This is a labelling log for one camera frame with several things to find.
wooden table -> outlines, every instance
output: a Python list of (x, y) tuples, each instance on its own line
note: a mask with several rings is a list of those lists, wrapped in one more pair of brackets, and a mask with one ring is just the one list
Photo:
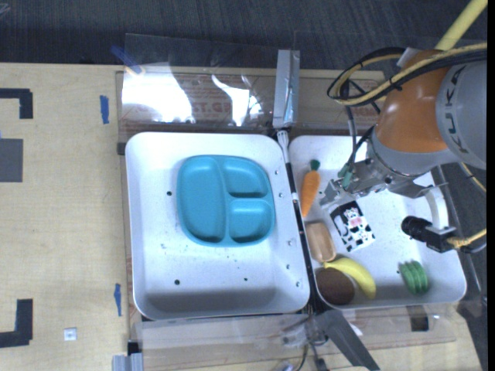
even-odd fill
[[(29, 345), (0, 349), (1, 370), (111, 369), (129, 337), (121, 165), (116, 152), (117, 72), (122, 66), (0, 63), (1, 88), (29, 88), (33, 119), (0, 99), (2, 138), (23, 139), (23, 179), (0, 182), (0, 332), (14, 329), (16, 301), (33, 300)], [(108, 123), (101, 97), (109, 102)], [(114, 298), (121, 287), (121, 316)], [(480, 369), (464, 320), (456, 341), (374, 349), (382, 369)], [(64, 329), (76, 328), (76, 340)], [(332, 369), (350, 366), (341, 354)], [(303, 369), (314, 369), (308, 361)], [(266, 369), (275, 364), (264, 363)], [(218, 370), (253, 369), (249, 365)]]

yellow banana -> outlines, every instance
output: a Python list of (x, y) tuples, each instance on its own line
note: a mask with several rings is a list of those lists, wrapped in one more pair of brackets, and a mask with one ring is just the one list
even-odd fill
[(332, 262), (325, 262), (323, 266), (325, 268), (335, 268), (351, 276), (369, 299), (374, 299), (377, 295), (377, 285), (370, 272), (356, 261), (350, 258), (340, 258)]

grey floor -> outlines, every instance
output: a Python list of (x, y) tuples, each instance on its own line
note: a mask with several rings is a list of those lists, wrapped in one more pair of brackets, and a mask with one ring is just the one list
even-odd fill
[[(433, 47), (469, 0), (0, 0), (0, 61), (120, 63), (127, 33), (258, 46), (303, 46), (302, 65), (343, 69), (384, 46)], [(2, 3), (10, 10), (2, 14)], [(487, 40), (487, 12), (465, 34)], [(486, 226), (486, 197), (456, 165), (444, 169), (465, 235)], [(486, 172), (475, 171), (486, 185)], [(459, 312), (487, 369), (486, 250)]]

yellow pole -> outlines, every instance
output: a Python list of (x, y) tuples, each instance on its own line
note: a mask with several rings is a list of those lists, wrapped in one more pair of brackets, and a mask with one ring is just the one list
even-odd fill
[(435, 48), (447, 50), (454, 47), (487, 5), (488, 0), (471, 0)]

toy carrot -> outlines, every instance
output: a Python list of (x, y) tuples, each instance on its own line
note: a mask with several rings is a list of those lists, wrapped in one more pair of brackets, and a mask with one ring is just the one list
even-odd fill
[(313, 159), (309, 164), (311, 170), (305, 174), (301, 188), (301, 213), (303, 217), (306, 217), (311, 210), (321, 181), (321, 177), (317, 172), (319, 161)]

